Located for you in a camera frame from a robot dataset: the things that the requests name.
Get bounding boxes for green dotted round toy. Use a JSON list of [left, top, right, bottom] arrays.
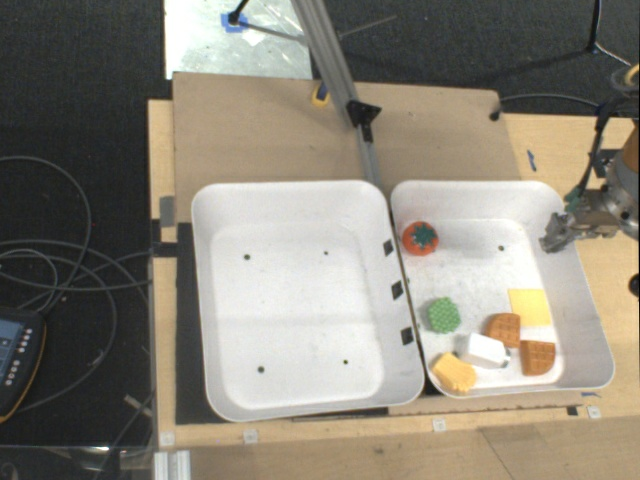
[[426, 296, 462, 335]]

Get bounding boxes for yellow cheese slice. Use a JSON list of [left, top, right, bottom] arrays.
[[507, 287, 553, 328]]

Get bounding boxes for white small bottle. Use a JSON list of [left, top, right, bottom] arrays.
[[458, 332, 513, 371]]

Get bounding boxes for yellow toy fries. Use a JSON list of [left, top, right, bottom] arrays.
[[430, 351, 479, 396]]

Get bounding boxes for white plastic tray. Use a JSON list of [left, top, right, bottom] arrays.
[[190, 179, 427, 424], [389, 179, 616, 400]]

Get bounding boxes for orange tomato with green top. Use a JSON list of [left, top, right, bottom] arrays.
[[401, 220, 441, 258]]

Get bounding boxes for brown cardboard board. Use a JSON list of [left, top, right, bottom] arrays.
[[171, 71, 584, 426]]

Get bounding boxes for brown waffle piece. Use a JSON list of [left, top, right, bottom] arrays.
[[519, 339, 558, 377], [483, 312, 522, 350]]

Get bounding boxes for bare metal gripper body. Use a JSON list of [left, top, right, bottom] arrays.
[[571, 188, 640, 242]]

